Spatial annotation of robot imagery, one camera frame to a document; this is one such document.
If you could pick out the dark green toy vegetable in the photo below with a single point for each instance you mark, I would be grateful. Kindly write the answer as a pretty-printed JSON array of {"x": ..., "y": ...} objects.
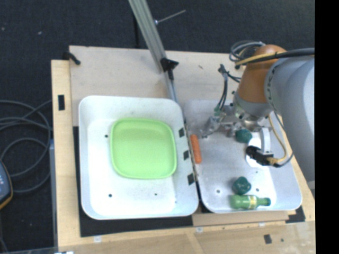
[
  {"x": 243, "y": 136},
  {"x": 241, "y": 185}
]

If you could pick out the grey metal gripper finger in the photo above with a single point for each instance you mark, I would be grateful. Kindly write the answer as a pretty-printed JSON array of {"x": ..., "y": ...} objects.
[
  {"x": 231, "y": 131},
  {"x": 206, "y": 130}
]

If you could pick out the thin black and white rod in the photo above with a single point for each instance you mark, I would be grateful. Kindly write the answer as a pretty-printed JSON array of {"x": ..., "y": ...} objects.
[{"x": 173, "y": 91}]

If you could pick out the green plastic bottle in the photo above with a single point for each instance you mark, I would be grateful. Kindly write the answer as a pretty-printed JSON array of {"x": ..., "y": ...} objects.
[{"x": 245, "y": 201}]

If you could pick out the pale wood board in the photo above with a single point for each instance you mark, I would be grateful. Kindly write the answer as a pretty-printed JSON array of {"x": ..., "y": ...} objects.
[{"x": 114, "y": 73}]

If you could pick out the green plate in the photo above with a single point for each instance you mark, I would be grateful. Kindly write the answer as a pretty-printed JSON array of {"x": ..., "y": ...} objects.
[{"x": 143, "y": 148}]

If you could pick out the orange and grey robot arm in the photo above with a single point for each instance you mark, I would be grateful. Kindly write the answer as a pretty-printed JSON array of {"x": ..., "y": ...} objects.
[{"x": 288, "y": 94}]

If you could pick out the white plastic tray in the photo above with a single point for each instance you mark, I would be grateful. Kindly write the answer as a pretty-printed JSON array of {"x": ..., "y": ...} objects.
[
  {"x": 98, "y": 155},
  {"x": 225, "y": 163}
]

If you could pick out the orange carrot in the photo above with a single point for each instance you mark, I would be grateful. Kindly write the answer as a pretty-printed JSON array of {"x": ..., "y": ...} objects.
[{"x": 196, "y": 148}]

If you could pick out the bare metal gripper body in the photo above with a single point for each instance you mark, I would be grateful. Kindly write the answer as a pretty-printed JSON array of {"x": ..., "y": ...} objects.
[{"x": 239, "y": 120}]

